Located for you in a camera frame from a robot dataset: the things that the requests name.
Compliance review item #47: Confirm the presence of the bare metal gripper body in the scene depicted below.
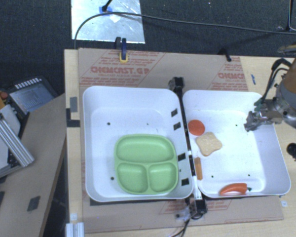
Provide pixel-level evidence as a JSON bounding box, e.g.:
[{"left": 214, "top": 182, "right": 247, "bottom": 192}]
[{"left": 259, "top": 102, "right": 296, "bottom": 130}]

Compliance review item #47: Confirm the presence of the white plastic tray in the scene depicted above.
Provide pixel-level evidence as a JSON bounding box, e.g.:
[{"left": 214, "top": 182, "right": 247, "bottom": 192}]
[
  {"left": 82, "top": 85, "right": 195, "bottom": 203},
  {"left": 182, "top": 89, "right": 292, "bottom": 199}
]

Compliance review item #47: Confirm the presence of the tan bread slice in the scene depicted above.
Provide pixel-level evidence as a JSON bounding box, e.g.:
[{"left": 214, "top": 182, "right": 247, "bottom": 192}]
[{"left": 195, "top": 131, "right": 223, "bottom": 157}]

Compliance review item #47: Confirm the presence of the red round slice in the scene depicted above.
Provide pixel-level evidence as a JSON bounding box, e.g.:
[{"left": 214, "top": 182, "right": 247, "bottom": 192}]
[{"left": 187, "top": 119, "right": 206, "bottom": 136}]

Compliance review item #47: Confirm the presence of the thin black and white rod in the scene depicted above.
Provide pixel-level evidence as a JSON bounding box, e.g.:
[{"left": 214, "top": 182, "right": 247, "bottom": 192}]
[{"left": 177, "top": 86, "right": 202, "bottom": 200}]

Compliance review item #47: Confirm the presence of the orange carrot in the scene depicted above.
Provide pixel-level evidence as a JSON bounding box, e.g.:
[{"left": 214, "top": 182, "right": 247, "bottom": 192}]
[{"left": 219, "top": 182, "right": 253, "bottom": 197}]

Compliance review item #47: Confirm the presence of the orange sausage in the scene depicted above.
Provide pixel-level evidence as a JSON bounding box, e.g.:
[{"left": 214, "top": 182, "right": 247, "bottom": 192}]
[{"left": 193, "top": 157, "right": 204, "bottom": 181}]

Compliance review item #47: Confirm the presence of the green divided plate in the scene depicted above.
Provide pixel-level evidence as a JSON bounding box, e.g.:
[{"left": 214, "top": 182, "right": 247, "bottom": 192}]
[{"left": 113, "top": 133, "right": 180, "bottom": 196}]

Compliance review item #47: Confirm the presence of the brown cardboard board red print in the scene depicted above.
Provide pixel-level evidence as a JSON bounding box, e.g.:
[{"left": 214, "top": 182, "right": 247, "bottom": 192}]
[{"left": 77, "top": 48, "right": 285, "bottom": 234}]

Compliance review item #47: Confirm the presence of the black block with thin wires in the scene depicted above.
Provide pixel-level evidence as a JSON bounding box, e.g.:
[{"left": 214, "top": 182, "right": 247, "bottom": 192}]
[
  {"left": 168, "top": 77, "right": 185, "bottom": 91},
  {"left": 193, "top": 198, "right": 208, "bottom": 214}
]

